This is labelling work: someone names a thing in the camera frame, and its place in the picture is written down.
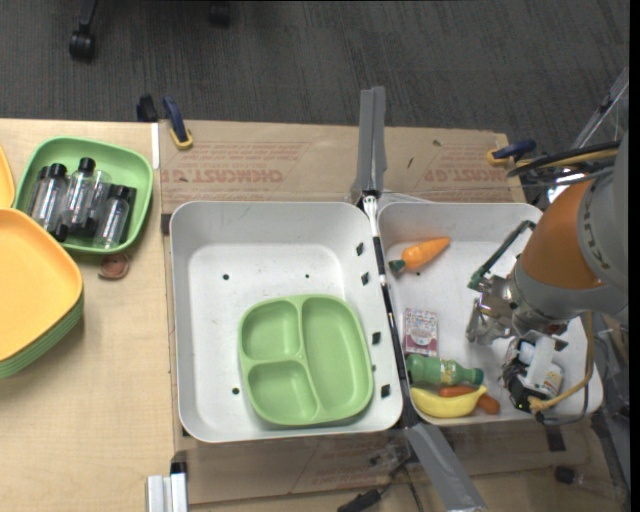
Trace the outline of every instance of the toy banana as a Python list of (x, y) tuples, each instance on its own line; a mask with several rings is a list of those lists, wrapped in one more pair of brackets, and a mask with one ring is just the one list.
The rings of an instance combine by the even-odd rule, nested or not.
[(411, 399), (420, 412), (435, 418), (459, 418), (467, 416), (475, 409), (478, 399), (487, 392), (486, 386), (480, 386), (473, 393), (442, 397), (426, 389), (411, 387)]

